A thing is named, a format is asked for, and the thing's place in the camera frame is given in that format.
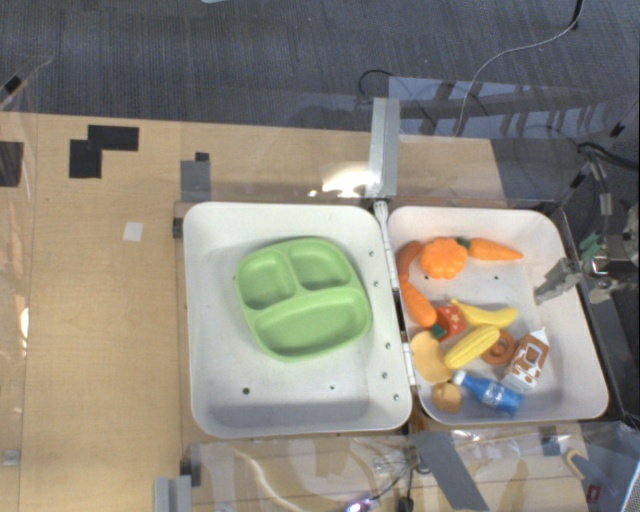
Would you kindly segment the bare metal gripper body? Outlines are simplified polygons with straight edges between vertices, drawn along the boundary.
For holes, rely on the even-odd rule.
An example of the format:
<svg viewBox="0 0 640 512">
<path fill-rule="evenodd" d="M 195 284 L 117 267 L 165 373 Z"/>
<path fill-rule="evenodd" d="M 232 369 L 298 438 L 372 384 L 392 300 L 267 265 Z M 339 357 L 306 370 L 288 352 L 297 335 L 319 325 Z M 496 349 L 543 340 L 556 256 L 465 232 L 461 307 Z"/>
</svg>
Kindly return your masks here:
<svg viewBox="0 0 640 512">
<path fill-rule="evenodd" d="M 602 304 L 614 292 L 636 288 L 639 278 L 639 252 L 633 245 L 605 244 L 582 263 L 582 270 L 591 280 L 588 292 L 591 304 Z"/>
</svg>

